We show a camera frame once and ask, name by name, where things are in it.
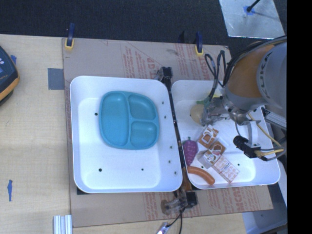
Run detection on orange and white carton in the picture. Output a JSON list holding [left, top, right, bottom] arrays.
[[196, 124, 219, 149]]

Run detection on beige round biscuit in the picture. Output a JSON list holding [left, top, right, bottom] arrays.
[[190, 103, 208, 125]]

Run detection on black block with thin wires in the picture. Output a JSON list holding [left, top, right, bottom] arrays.
[[159, 66, 174, 83], [185, 191, 198, 207]]

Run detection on thin black and white rod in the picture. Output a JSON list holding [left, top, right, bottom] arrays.
[[165, 78, 190, 192]]

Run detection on white plastic tray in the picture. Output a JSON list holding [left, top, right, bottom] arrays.
[[69, 75, 184, 194], [171, 79, 281, 191]]

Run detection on brown and white carton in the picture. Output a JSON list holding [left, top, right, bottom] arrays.
[[196, 141, 227, 169]]

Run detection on black cylinder on white bracket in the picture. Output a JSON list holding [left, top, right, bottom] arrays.
[[233, 117, 263, 159]]

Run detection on orange sausage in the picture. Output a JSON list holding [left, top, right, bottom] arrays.
[[187, 165, 216, 186]]

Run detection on brown cardboard board red print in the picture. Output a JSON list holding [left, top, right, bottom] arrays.
[[61, 38, 274, 228]]

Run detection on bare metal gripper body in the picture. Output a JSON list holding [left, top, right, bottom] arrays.
[[209, 97, 249, 125]]

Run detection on blue divided plate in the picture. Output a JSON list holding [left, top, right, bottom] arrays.
[[98, 90, 160, 151]]

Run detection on purple grapes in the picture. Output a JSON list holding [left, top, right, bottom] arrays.
[[182, 136, 199, 167]]

